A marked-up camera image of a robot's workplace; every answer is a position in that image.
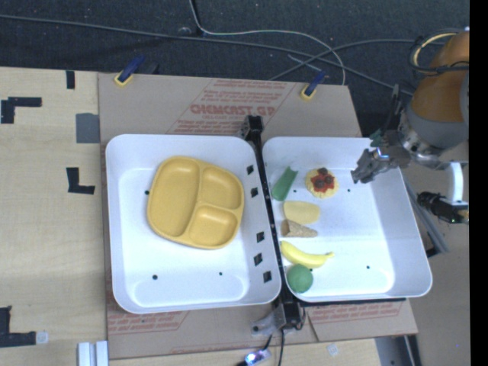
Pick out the yellow divided plate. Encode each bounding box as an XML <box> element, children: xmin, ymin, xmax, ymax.
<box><xmin>146</xmin><ymin>155</ymin><xmax>246</xmax><ymax>251</ymax></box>

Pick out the thin black rod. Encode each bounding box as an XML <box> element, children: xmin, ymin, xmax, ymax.
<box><xmin>252</xmin><ymin>138</ymin><xmax>294</xmax><ymax>305</ymax></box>

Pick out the yellow potato chip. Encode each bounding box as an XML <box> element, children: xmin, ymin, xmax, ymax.
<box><xmin>282</xmin><ymin>200</ymin><xmax>322</xmax><ymax>226</ymax></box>

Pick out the green ball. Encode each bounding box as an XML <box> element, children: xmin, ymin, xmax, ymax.
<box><xmin>286</xmin><ymin>263</ymin><xmax>315</xmax><ymax>294</ymax></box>

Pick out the brown cardboard board red print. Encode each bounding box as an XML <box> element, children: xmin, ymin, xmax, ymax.
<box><xmin>97</xmin><ymin>72</ymin><xmax>419</xmax><ymax>360</ymax></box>

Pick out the tan cone wedge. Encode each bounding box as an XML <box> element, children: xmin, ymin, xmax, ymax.
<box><xmin>280</xmin><ymin>219</ymin><xmax>319</xmax><ymax>239</ymax></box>

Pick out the yellow banana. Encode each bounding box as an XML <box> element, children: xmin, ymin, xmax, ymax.
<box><xmin>280</xmin><ymin>239</ymin><xmax>336</xmax><ymax>270</ymax></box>

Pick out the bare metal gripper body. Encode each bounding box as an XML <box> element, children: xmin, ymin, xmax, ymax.
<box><xmin>374</xmin><ymin>128</ymin><xmax>444</xmax><ymax>173</ymax></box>

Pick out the yellow spaghetti with meatballs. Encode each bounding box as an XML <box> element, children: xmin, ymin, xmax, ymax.
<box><xmin>303</xmin><ymin>166</ymin><xmax>340</xmax><ymax>200</ymax></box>

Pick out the black cylinder on white bracket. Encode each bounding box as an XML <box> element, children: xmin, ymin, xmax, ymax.
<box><xmin>416</xmin><ymin>161</ymin><xmax>470</xmax><ymax>225</ymax></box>

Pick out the white plastic tray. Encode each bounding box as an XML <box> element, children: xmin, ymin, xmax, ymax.
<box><xmin>104</xmin><ymin>133</ymin><xmax>283</xmax><ymax>315</ymax></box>
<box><xmin>262</xmin><ymin>136</ymin><xmax>434</xmax><ymax>303</ymax></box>

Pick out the black block with thin wires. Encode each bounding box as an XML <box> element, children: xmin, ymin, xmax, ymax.
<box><xmin>239</xmin><ymin>114</ymin><xmax>265</xmax><ymax>143</ymax></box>
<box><xmin>280</xmin><ymin>299</ymin><xmax>307</xmax><ymax>331</ymax></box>

